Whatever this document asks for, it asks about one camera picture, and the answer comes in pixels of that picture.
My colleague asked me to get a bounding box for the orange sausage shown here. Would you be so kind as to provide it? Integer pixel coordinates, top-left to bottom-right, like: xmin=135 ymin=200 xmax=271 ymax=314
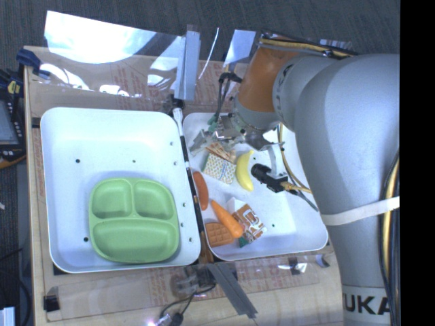
xmin=192 ymin=170 xmax=210 ymax=212

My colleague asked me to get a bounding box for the green divided plate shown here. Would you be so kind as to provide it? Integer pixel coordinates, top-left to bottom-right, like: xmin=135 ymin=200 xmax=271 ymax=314
xmin=88 ymin=177 xmax=181 ymax=264

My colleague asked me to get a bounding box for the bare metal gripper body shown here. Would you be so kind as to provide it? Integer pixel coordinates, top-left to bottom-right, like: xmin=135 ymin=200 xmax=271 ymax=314
xmin=211 ymin=113 xmax=275 ymax=151

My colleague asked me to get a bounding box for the orange and white carton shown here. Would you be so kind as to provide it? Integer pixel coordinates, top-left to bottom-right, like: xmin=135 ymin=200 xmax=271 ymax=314
xmin=226 ymin=197 xmax=268 ymax=245

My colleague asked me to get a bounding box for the brown waffle biscuit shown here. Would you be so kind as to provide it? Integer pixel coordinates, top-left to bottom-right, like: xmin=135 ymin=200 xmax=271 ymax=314
xmin=205 ymin=221 xmax=236 ymax=249

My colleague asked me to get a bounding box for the white plastic tray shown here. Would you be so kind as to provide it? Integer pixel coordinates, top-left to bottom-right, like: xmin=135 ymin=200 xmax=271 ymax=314
xmin=182 ymin=111 xmax=330 ymax=262
xmin=39 ymin=106 xmax=202 ymax=274

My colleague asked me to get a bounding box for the thin black and white rod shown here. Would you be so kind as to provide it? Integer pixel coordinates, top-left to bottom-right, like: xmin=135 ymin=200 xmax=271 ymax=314
xmin=172 ymin=107 xmax=214 ymax=264

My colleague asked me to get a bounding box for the orange carrot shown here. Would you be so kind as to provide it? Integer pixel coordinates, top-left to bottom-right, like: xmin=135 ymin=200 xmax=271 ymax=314
xmin=210 ymin=199 xmax=249 ymax=249

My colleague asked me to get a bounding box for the tan lattice cracker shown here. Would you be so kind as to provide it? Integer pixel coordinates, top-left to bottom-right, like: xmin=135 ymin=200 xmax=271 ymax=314
xmin=205 ymin=142 xmax=237 ymax=164

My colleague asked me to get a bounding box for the brown cardboard board red print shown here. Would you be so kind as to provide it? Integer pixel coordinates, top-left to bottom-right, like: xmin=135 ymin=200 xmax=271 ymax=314
xmin=24 ymin=48 xmax=343 ymax=322

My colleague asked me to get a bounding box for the black block with thin wires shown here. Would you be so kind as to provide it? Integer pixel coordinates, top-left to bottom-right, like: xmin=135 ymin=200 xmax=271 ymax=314
xmin=162 ymin=94 xmax=186 ymax=113
xmin=194 ymin=266 xmax=217 ymax=289

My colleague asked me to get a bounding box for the yellow banana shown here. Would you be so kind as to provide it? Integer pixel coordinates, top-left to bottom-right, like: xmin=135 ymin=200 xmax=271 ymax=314
xmin=235 ymin=149 xmax=256 ymax=193

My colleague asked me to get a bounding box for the yellow patterned packet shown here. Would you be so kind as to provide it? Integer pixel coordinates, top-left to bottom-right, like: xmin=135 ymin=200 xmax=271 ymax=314
xmin=202 ymin=152 xmax=237 ymax=185

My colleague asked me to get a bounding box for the black cylinder on white bracket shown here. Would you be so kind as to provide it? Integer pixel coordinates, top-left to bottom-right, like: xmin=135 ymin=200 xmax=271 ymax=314
xmin=250 ymin=143 xmax=290 ymax=194

